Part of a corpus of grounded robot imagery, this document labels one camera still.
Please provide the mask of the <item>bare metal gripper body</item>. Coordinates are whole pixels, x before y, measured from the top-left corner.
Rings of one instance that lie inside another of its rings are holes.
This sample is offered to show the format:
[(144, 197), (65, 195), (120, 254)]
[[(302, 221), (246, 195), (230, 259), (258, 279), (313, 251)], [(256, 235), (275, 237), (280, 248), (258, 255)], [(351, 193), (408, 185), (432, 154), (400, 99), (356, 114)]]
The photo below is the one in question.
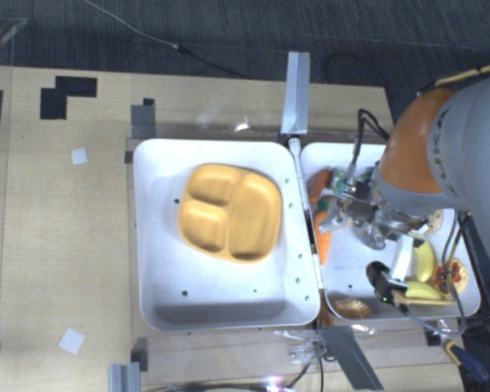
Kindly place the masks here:
[(382, 250), (387, 240), (397, 241), (403, 234), (420, 229), (426, 218), (409, 216), (392, 208), (376, 188), (375, 182), (357, 181), (349, 191), (337, 199), (343, 216), (350, 216), (352, 224), (362, 228), (359, 235), (363, 244), (373, 250)]

